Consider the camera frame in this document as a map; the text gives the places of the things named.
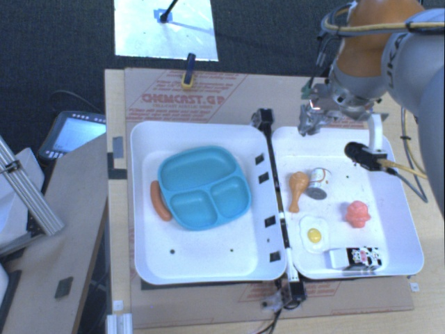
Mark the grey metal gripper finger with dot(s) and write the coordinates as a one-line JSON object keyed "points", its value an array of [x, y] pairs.
{"points": [[319, 120], [304, 122]]}

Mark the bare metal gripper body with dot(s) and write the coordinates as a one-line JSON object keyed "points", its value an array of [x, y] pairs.
{"points": [[342, 103]]}

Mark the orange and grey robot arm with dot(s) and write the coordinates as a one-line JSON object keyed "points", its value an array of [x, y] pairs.
{"points": [[410, 64]]}

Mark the small white can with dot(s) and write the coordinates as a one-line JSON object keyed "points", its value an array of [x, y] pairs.
{"points": [[318, 179]]}

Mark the orange toy chicken drumstick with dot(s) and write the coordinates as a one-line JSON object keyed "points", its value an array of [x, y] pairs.
{"points": [[299, 184]]}

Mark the thin black and white rod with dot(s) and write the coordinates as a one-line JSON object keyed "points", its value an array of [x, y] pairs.
{"points": [[278, 193]]}

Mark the brown cardboard board red print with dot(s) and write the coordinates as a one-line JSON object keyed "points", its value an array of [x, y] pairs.
{"points": [[222, 96]]}

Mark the toy fried egg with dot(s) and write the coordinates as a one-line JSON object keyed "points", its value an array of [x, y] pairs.
{"points": [[314, 235]]}

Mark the blue divided plate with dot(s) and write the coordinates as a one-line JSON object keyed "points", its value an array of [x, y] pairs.
{"points": [[203, 186]]}

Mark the white plastic tray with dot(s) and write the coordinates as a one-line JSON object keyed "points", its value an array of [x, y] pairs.
{"points": [[382, 235], [208, 256]]}

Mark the white cow print carton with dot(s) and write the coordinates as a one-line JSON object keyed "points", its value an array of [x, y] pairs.
{"points": [[358, 257]]}

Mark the orange toy sausage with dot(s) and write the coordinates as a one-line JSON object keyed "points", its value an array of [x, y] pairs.
{"points": [[159, 204]]}

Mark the black cylinder on white bracket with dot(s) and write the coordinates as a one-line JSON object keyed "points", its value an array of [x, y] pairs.
{"points": [[363, 155]]}

